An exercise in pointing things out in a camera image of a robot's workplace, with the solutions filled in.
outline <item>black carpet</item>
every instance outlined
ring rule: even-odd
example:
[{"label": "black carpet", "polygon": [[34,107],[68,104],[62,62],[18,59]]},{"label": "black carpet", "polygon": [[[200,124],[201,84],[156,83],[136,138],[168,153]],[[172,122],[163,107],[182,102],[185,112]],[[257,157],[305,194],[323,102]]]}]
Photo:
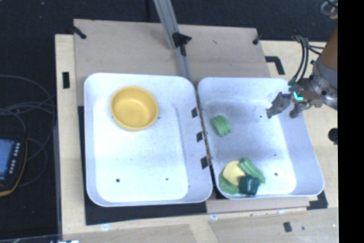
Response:
[{"label": "black carpet", "polygon": [[[262,39],[273,40],[290,40],[293,30],[299,28],[309,40],[326,41],[337,20],[321,13],[323,2],[172,0],[180,24],[255,27]],[[145,0],[0,0],[0,108],[47,98],[35,84],[5,77],[9,75],[40,84],[56,102],[54,37],[71,33],[74,18],[158,22],[150,4],[149,18]],[[50,110],[49,101],[42,108]],[[28,136],[45,143],[45,151],[27,164],[21,181],[25,185],[10,196],[0,197],[0,240],[58,232],[53,137],[47,140],[56,116],[32,108],[21,118]],[[1,131],[19,130],[13,116],[2,114],[0,122]],[[38,148],[35,142],[30,144],[33,154]],[[26,184],[39,174],[38,180]]]}]

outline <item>black bracket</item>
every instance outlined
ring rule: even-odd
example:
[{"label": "black bracket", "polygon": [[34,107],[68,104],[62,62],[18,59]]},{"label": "black bracket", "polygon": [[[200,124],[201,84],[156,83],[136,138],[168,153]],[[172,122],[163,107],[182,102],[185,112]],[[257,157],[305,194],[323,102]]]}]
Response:
[{"label": "black bracket", "polygon": [[280,75],[285,75],[286,74],[284,72],[282,62],[280,61],[280,59],[278,57],[266,56],[266,62],[267,63],[273,62],[275,64],[275,67],[277,68],[278,74],[280,74]]},{"label": "black bracket", "polygon": [[71,34],[76,34],[76,35],[80,36],[81,39],[87,38],[87,36],[76,26],[71,26],[69,28],[69,31]]},{"label": "black bracket", "polygon": [[175,32],[173,35],[173,41],[175,42],[175,47],[180,48],[181,55],[186,56],[186,47],[187,43],[192,39],[190,36],[185,36],[180,34],[179,32]]}]

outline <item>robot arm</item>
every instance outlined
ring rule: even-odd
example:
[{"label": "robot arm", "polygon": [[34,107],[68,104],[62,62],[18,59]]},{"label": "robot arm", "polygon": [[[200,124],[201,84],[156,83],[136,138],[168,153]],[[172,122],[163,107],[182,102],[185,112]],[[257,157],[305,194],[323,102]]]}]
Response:
[{"label": "robot arm", "polygon": [[[298,40],[302,43],[303,48],[309,46],[304,39]],[[297,117],[300,112],[312,106],[320,107],[323,104],[337,110],[337,40],[338,27],[336,26],[324,50],[317,58],[310,77],[300,78],[296,82],[298,71],[288,83],[291,86],[289,89],[291,93],[282,94],[280,92],[273,100],[272,107],[267,109],[269,118],[284,111],[291,102],[295,104],[294,109],[289,113],[291,118]],[[303,59],[307,65],[308,50],[304,54]]]}]

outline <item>black cable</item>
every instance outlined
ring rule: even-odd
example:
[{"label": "black cable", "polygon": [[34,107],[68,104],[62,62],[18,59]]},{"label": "black cable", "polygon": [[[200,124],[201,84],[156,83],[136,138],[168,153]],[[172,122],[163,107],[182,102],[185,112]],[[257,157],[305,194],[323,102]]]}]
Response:
[{"label": "black cable", "polygon": [[315,48],[315,49],[324,49],[325,47],[321,47],[321,46],[313,46],[313,45],[310,45],[311,48]]},{"label": "black cable", "polygon": [[302,67],[304,65],[305,59],[306,59],[306,49],[305,49],[305,45],[303,40],[300,37],[300,34],[295,31],[292,35],[292,38],[294,38],[297,42],[299,42],[301,44],[301,49],[302,49],[302,56],[301,56],[301,62],[300,65],[297,69],[296,74],[294,74],[293,78],[291,79],[291,81],[289,82],[289,85],[293,85],[294,83],[296,83],[296,80],[298,78],[298,75],[300,74]]},{"label": "black cable", "polygon": [[314,49],[312,48],[312,46],[310,46],[310,45],[307,47],[307,49],[309,49],[311,52],[313,52],[313,53],[315,53],[315,54],[318,54],[318,55],[320,55],[320,54],[321,54],[321,52],[318,52],[318,51],[314,50]]},{"label": "black cable", "polygon": [[305,62],[304,62],[303,70],[302,70],[302,73],[301,73],[301,77],[297,81],[298,84],[304,78],[304,75],[306,74],[306,70],[307,70],[307,66],[308,66],[308,55],[309,55],[308,48],[309,48],[309,43],[308,43],[308,39],[307,38],[303,38],[303,44],[304,44],[304,49],[306,51],[306,54],[305,54]]}]

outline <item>yellow bowl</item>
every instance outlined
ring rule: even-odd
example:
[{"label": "yellow bowl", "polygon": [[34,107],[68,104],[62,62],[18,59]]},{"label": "yellow bowl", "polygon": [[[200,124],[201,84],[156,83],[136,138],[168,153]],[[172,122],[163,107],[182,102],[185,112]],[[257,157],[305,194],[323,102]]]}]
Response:
[{"label": "yellow bowl", "polygon": [[117,90],[111,97],[111,114],[115,122],[126,130],[142,130],[158,117],[158,103],[141,87],[130,86]]}]

